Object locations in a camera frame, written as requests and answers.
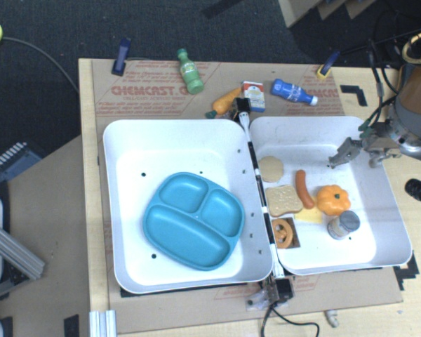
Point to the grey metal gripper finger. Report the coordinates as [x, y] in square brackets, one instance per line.
[376, 159]
[345, 151]

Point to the blue divided plate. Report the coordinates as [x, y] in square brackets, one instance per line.
[193, 223]

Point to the blue bottle with white cap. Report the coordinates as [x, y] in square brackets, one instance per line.
[289, 90]

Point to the yellow cheese slice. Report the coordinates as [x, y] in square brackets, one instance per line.
[310, 216]

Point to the brown pretzel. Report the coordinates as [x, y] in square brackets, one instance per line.
[281, 233]

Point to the orange carrot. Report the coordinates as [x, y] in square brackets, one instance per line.
[226, 101]

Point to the small grey-lidded can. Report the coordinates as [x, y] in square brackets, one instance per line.
[343, 225]

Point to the white and orange carton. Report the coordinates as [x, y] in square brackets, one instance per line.
[254, 95]

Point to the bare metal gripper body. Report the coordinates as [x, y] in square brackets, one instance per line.
[382, 142]

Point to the white plastic tray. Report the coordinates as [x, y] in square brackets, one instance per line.
[133, 223]
[337, 255]

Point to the round tan biscuit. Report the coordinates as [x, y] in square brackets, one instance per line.
[271, 168]

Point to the brown cardboard board red print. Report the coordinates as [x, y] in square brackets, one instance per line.
[203, 311]

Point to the orange sausage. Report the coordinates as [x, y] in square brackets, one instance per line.
[304, 190]

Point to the orange pumpkin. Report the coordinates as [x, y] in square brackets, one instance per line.
[333, 198]

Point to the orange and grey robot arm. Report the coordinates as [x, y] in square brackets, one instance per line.
[412, 93]

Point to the green bottle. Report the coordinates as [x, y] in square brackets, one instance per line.
[190, 76]

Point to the thin black and white rod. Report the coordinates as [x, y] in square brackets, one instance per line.
[256, 168]

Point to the tan bread slice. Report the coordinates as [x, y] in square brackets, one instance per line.
[283, 200]

